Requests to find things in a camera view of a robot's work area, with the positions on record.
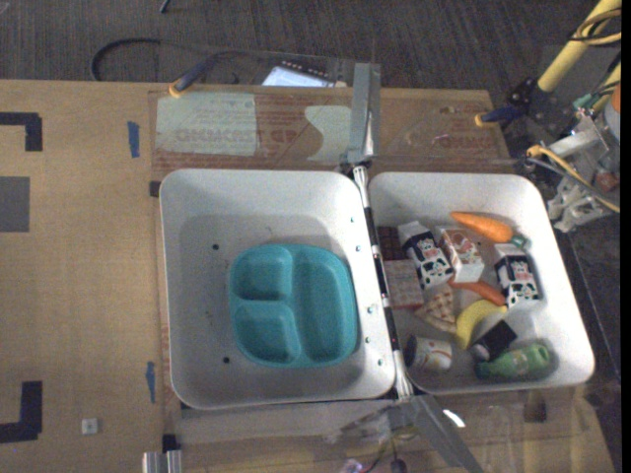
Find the brown cardboard board red print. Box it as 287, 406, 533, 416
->
147, 84, 615, 473

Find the pink wafer biscuit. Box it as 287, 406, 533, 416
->
383, 259, 426, 310

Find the white can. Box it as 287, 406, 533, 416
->
403, 334, 454, 373

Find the black and white bottle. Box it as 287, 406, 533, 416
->
469, 319, 519, 363

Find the brown and white carton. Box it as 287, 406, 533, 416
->
435, 226, 486, 285

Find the brown chocolate bar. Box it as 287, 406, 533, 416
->
377, 225, 406, 261

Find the white plastic tray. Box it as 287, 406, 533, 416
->
158, 168, 398, 411
367, 170, 596, 396

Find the orange sausage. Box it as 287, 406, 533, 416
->
447, 279, 508, 307

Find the yellow banana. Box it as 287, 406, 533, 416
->
455, 299, 509, 351

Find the green bottle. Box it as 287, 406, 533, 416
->
474, 342, 552, 382

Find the pizza slice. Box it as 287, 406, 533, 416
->
412, 284, 458, 335

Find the black and white cow carton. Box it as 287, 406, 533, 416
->
396, 220, 455, 291
493, 242, 542, 310

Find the orange carrot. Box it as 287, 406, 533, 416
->
450, 210, 531, 249

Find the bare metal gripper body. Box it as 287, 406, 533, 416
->
550, 108, 622, 176

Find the blue divided plate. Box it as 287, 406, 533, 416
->
227, 242, 361, 370

